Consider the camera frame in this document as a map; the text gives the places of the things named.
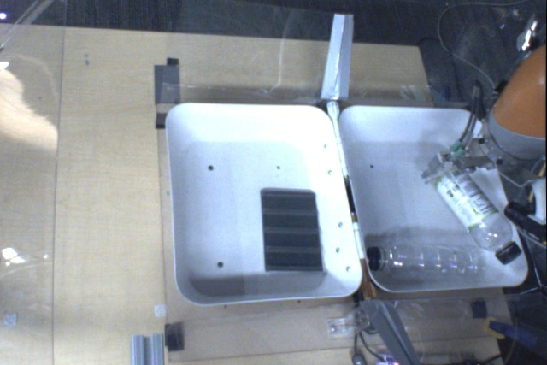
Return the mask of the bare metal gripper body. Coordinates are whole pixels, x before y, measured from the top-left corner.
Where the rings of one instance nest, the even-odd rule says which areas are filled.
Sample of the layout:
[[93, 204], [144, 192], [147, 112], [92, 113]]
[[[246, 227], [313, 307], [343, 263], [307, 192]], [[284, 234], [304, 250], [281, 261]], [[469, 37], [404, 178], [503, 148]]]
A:
[[450, 164], [458, 169], [465, 169], [465, 160], [490, 160], [495, 162], [497, 167], [507, 163], [507, 155], [489, 137], [471, 138], [466, 144], [456, 142], [438, 156], [444, 164]]

